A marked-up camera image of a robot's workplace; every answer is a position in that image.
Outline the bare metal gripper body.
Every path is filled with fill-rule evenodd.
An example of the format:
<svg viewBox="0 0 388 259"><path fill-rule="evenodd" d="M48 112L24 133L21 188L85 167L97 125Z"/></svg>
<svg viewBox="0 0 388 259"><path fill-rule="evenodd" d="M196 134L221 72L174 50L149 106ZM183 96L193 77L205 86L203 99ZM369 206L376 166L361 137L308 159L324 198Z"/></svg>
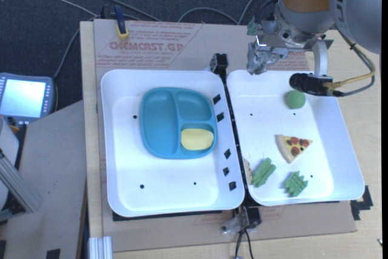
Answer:
<svg viewBox="0 0 388 259"><path fill-rule="evenodd" d="M280 60L290 52L305 52L307 41L298 42L292 27L283 22L262 21L255 18L248 23L247 34L253 36L248 45L248 60Z"/></svg>

